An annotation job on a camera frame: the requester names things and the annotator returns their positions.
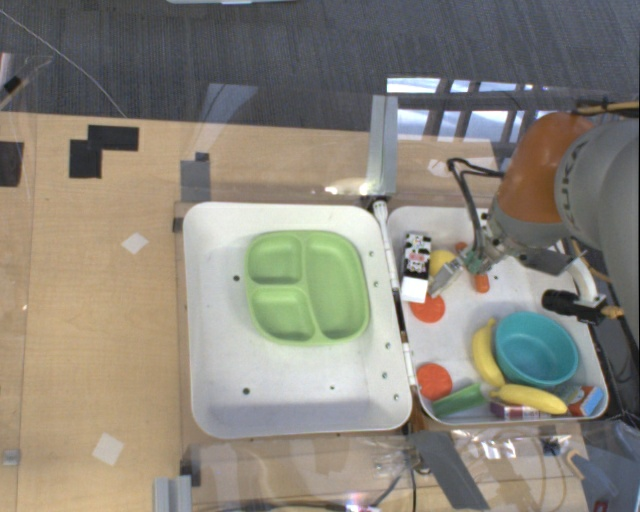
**dark gray fabric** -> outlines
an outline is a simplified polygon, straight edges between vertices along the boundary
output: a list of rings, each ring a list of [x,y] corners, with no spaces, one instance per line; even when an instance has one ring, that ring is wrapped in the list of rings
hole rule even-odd
[[[0,5],[85,68],[129,117],[199,119],[210,83],[295,90],[294,106],[300,110],[313,91],[382,93],[392,74],[638,92],[637,0],[297,0],[252,6],[4,0]],[[51,53],[1,16],[0,51]],[[38,85],[41,112],[118,115],[59,57]],[[286,103],[272,105],[265,121],[291,117]],[[327,125],[316,122],[322,117],[317,110],[310,114],[313,123]],[[341,127],[348,117],[342,116]],[[309,121],[298,116],[286,124],[296,122]]]

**wooden table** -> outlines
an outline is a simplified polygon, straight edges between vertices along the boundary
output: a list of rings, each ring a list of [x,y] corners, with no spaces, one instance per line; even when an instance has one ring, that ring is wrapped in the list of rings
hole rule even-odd
[[[102,179],[70,179],[69,141],[86,139],[90,124],[138,127],[138,151],[104,151]],[[178,474],[185,439],[172,231],[180,161],[209,153],[215,199],[348,203],[355,198],[324,188],[364,176],[368,134],[1,113],[0,140],[24,142],[20,186],[0,188],[0,451],[22,456],[0,467],[0,510],[150,510],[153,479]],[[461,204],[450,178],[426,170],[448,150],[400,141],[397,204]],[[459,154],[492,155],[482,143]],[[478,183],[475,192],[488,200],[494,187]],[[132,254],[121,244],[136,233],[148,243]],[[577,442],[579,429],[564,428]],[[114,465],[93,456],[105,433],[123,443]],[[364,445],[344,437],[325,439],[317,454],[304,441],[297,455],[289,441],[209,442],[220,454],[261,451],[271,470],[262,483],[274,493],[304,496],[290,469],[310,456],[327,474],[371,466]],[[535,450],[530,457],[539,460]],[[469,462],[492,505],[540,504],[541,494],[543,508],[584,504],[559,460],[543,460],[542,472],[526,458],[520,469],[512,462]],[[249,456],[220,456],[218,470],[259,478]],[[448,509],[433,477],[418,484],[421,503]],[[237,485],[247,490],[242,478]],[[410,510],[407,493],[403,481],[384,510]]]

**white square marker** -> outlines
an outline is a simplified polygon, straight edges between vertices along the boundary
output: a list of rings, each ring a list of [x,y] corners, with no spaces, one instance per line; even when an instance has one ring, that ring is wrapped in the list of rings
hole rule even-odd
[[[115,437],[105,432],[100,437],[100,441],[98,441],[92,455],[105,464],[109,464],[109,466],[115,466],[123,448],[124,443],[122,441],[118,441]]]
[[[138,254],[140,249],[142,249],[148,243],[149,240],[143,237],[140,233],[134,233],[124,242],[122,242],[122,247],[124,247],[131,254]]]

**blue bowl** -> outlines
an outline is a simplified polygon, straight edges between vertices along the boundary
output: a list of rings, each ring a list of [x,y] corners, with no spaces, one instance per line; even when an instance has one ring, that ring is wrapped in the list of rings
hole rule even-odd
[[[573,377],[578,349],[563,327],[546,316],[520,311],[498,323],[496,361],[507,380],[550,388]]]

